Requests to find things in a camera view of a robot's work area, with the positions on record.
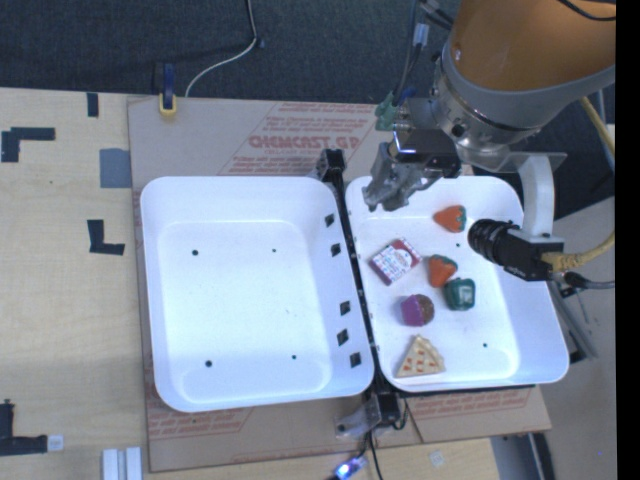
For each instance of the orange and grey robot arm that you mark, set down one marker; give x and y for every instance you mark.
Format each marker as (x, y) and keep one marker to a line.
(525, 33)

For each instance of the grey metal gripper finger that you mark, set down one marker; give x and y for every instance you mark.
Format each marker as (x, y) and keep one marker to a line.
(380, 183)
(407, 188)

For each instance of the pizza slice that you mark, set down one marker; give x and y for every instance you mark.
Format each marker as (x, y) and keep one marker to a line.
(421, 360)

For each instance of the orange strawberry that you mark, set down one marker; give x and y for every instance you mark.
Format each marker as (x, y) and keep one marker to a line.
(440, 270)
(449, 218)

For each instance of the black cylinder on white bracket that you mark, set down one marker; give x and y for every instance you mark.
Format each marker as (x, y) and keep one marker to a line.
(520, 253)

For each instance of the brown cardboard board red print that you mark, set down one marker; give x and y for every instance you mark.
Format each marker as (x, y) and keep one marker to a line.
(210, 133)

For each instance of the green bell pepper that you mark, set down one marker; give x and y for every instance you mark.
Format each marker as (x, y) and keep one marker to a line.
(460, 294)

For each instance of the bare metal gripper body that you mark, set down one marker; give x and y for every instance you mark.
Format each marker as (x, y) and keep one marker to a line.
(430, 148)

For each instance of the white plastic tray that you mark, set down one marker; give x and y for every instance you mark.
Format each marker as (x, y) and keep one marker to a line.
(490, 328)
(235, 298)

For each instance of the red and white carton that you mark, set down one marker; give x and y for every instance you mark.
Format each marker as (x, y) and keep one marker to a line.
(395, 262)

